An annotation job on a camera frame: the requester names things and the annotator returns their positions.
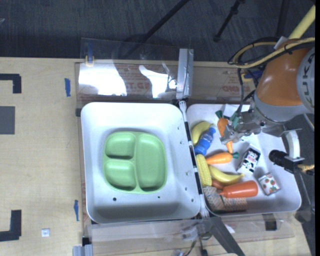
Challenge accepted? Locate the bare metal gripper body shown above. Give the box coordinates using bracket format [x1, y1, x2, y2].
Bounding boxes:
[232, 109, 266, 136]

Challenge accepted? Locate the blue bottle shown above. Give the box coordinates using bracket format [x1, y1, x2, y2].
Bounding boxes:
[193, 126, 217, 157]

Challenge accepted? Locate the cow print carton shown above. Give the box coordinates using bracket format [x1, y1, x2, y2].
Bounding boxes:
[235, 147, 262, 174]

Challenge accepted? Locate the yellow banana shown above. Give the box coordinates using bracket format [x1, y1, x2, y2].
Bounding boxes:
[208, 164, 246, 186]
[190, 120, 215, 147]

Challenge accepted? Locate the yellow corn cob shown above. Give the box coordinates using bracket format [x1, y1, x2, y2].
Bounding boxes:
[195, 153, 213, 188]

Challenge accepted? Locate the orange squeeze bottle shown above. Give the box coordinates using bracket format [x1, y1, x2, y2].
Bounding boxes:
[218, 180, 259, 199]

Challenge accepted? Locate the strawberry print can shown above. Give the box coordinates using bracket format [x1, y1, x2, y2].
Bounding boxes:
[257, 171, 281, 196]

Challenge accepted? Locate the orange patterned packet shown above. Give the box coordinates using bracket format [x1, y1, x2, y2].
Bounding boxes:
[202, 185, 249, 213]

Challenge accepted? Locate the white plastic tray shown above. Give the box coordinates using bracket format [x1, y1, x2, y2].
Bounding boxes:
[80, 101, 202, 224]
[186, 103, 303, 218]

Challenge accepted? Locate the green divided plate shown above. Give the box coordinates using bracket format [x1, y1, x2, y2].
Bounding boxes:
[103, 131, 168, 194]

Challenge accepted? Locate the black cylinder on white bracket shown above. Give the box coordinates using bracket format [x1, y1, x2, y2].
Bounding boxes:
[268, 129, 306, 174]

